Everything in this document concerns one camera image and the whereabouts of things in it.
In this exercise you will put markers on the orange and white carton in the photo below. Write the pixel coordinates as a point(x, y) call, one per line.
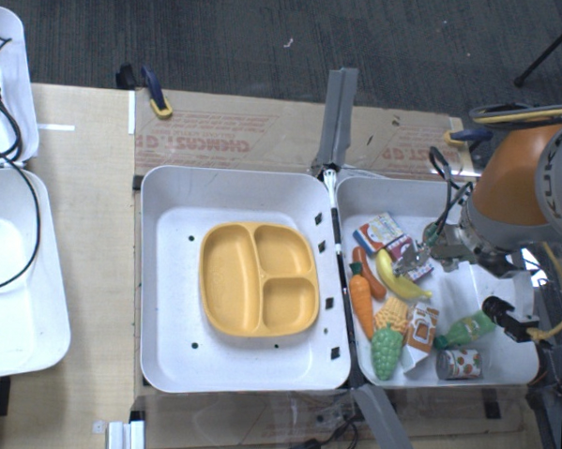
point(421, 329)

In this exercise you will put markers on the red sausage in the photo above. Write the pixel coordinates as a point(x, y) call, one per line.
point(361, 259)

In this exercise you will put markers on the yellow divided plate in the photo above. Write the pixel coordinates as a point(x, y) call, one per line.
point(231, 277)

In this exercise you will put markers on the yellow corn cob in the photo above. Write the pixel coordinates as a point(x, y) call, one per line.
point(393, 314)

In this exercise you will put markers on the green plastic bottle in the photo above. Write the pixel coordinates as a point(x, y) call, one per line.
point(468, 329)

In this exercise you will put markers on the brown cardboard board, red print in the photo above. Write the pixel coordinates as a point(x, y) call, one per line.
point(266, 138)

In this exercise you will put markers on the red and white packet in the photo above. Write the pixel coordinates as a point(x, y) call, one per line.
point(419, 272)

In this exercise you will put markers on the green grapes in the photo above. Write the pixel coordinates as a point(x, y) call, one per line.
point(386, 353)

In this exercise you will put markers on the yellow banana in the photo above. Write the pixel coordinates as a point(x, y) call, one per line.
point(395, 281)

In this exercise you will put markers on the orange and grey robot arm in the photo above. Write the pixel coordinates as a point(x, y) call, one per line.
point(513, 184)

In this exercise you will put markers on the small can with orange print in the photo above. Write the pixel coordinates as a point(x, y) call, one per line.
point(459, 364)

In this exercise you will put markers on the orange carrot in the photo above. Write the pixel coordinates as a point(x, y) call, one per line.
point(361, 298)

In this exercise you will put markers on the black cylinder on white bracket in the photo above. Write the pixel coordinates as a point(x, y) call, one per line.
point(508, 317)

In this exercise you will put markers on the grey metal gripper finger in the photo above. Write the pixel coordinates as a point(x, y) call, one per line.
point(402, 265)
point(422, 254)

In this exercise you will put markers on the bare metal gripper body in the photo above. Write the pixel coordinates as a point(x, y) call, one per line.
point(451, 249)

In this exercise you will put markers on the white plastic tray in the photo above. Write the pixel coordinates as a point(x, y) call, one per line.
point(173, 307)
point(499, 366)

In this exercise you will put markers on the blue and white carton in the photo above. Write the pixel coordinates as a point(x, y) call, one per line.
point(377, 231)

